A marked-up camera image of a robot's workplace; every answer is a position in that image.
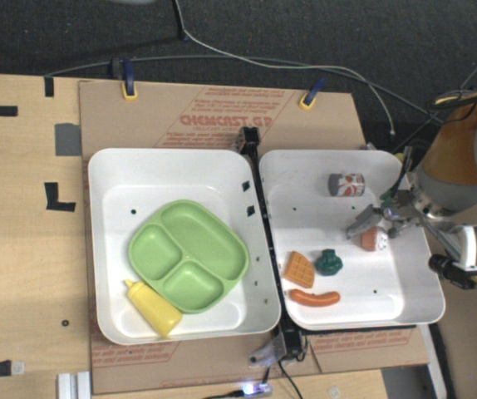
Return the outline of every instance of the white cable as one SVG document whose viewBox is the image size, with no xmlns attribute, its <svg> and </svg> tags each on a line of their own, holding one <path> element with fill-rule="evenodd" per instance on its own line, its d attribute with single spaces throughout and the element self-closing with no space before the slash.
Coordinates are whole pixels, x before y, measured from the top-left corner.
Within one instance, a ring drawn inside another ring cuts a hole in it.
<svg viewBox="0 0 477 399">
<path fill-rule="evenodd" d="M 231 60 L 236 60 L 234 57 L 227 57 L 225 55 L 169 55 L 169 56 L 161 56 L 161 57 L 133 57 L 131 59 L 132 62 L 157 62 L 157 61 L 174 61 L 174 60 L 186 60 L 186 59 L 231 59 Z M 283 59 L 277 59 L 273 57 L 249 57 L 249 59 L 253 61 L 267 61 L 267 62 L 272 62 L 272 63 L 277 63 L 279 65 L 294 65 L 296 67 L 304 67 L 307 64 L 301 63 L 301 62 L 296 62 L 296 61 L 286 61 Z M 59 76 L 61 74 L 67 74 L 68 72 L 74 72 L 74 71 L 81 71 L 89 68 L 95 68 L 95 67 L 106 67 L 110 65 L 110 61 L 104 61 L 104 62 L 97 62 L 97 63 L 92 63 L 92 64 L 87 64 L 87 65 L 81 65 L 81 66 L 73 66 L 72 68 L 67 68 L 65 70 L 60 70 L 60 71 L 54 71 L 50 72 L 48 74 L 45 74 L 44 76 Z M 337 76 L 343 76 L 345 78 L 349 78 L 350 80 L 357 81 L 361 84 L 364 84 L 366 86 L 373 86 L 377 90 L 380 90 L 387 95 L 397 99 L 400 102 L 403 102 L 404 104 L 408 105 L 410 108 L 413 110 L 416 110 L 420 112 L 421 114 L 425 116 L 429 116 L 428 110 L 425 108 L 422 108 L 421 106 L 416 105 L 413 102 L 408 101 L 405 99 L 403 96 L 399 96 L 397 93 L 394 91 L 388 90 L 383 86 L 380 86 L 376 83 L 373 83 L 368 80 L 361 80 L 360 78 L 353 76 L 352 74 L 346 74 L 345 72 L 337 71 L 337 70 L 330 70 L 330 69 L 321 69 L 317 68 L 319 71 L 324 71 L 324 72 L 329 72 L 330 74 L 334 74 Z"/>
<path fill-rule="evenodd" d="M 184 27 L 184 17 L 183 17 L 183 12 L 181 10 L 181 5 L 179 4 L 179 0 L 174 0 L 175 1 L 175 6 L 178 11 L 178 18 L 179 18 L 179 23 L 181 25 L 181 29 L 183 30 L 183 33 L 185 36 L 187 36 L 192 42 L 198 44 L 201 47 L 204 47 L 212 52 L 219 53 L 220 55 L 225 55 L 226 57 L 232 57 L 234 59 L 238 59 L 242 62 L 247 62 L 249 64 L 255 65 L 257 67 L 262 67 L 262 68 L 268 68 L 268 69 L 273 69 L 273 70 L 317 70 L 317 69 L 328 69 L 328 70 L 338 70 L 338 71 L 344 71 L 352 74 L 356 78 L 359 78 L 360 80 L 363 80 L 365 82 L 368 82 L 366 78 L 364 78 L 361 74 L 359 74 L 356 71 L 353 71 L 349 68 L 345 68 L 344 66 L 330 66 L 330 65 L 304 65 L 304 66 L 294 66 L 294 65 L 272 65 L 272 64 L 267 64 L 267 63 L 262 63 L 262 62 L 257 62 L 254 61 L 253 59 L 250 59 L 248 57 L 241 57 L 240 55 L 235 55 L 234 53 L 226 52 L 223 50 L 218 49 L 217 47 L 212 47 L 209 44 L 202 42 L 195 36 L 193 36 L 189 31 L 187 31 Z M 377 92 L 377 90 L 371 85 L 368 84 L 368 87 L 370 88 L 371 92 L 376 96 L 377 100 L 379 103 L 381 103 L 382 108 L 384 109 L 386 113 L 386 117 L 388 118 L 388 121 L 390 122 L 390 135 L 393 137 L 396 135 L 396 129 L 394 127 L 394 121 L 391 118 L 391 114 L 388 111 L 388 108 L 386 107 L 385 102 L 382 100 L 381 96 Z"/>
</svg>

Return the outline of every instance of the green plate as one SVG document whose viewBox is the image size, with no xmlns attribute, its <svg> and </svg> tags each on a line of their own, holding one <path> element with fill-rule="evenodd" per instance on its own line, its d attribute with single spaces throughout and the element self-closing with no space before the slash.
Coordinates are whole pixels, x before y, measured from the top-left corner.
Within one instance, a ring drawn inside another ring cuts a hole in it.
<svg viewBox="0 0 477 399">
<path fill-rule="evenodd" d="M 134 270 L 184 313 L 221 300 L 246 273 L 243 241 L 204 206 L 182 199 L 153 214 L 129 247 Z"/>
</svg>

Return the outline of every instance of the toy sausage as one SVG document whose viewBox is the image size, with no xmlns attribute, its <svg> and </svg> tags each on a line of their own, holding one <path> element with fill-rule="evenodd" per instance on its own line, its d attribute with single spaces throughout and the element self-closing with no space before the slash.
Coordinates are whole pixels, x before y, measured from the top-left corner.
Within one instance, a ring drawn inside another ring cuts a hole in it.
<svg viewBox="0 0 477 399">
<path fill-rule="evenodd" d="M 303 306 L 312 306 L 315 308 L 320 308 L 322 306 L 331 306 L 334 303 L 340 301 L 340 294 L 336 291 L 331 291 L 330 293 L 324 294 L 310 294 L 305 293 L 301 289 L 291 289 L 289 293 L 290 298 Z"/>
</svg>

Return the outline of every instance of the yellow bottle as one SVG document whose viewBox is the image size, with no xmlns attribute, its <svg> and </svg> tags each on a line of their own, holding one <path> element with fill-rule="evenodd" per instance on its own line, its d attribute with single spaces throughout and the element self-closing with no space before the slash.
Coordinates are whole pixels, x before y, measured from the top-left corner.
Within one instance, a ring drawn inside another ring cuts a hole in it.
<svg viewBox="0 0 477 399">
<path fill-rule="evenodd" d="M 124 282 L 128 286 L 128 299 L 140 314 L 160 336 L 168 336 L 183 314 L 142 281 Z"/>
</svg>

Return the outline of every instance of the green toy broccoli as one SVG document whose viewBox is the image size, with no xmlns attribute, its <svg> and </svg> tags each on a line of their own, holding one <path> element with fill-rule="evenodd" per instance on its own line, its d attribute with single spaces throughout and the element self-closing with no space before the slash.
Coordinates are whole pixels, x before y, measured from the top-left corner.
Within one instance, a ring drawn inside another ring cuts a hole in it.
<svg viewBox="0 0 477 399">
<path fill-rule="evenodd" d="M 324 249 L 322 257 L 314 263 L 316 270 L 323 276 L 336 275 L 342 266 L 342 259 L 335 254 L 334 249 Z"/>
</svg>

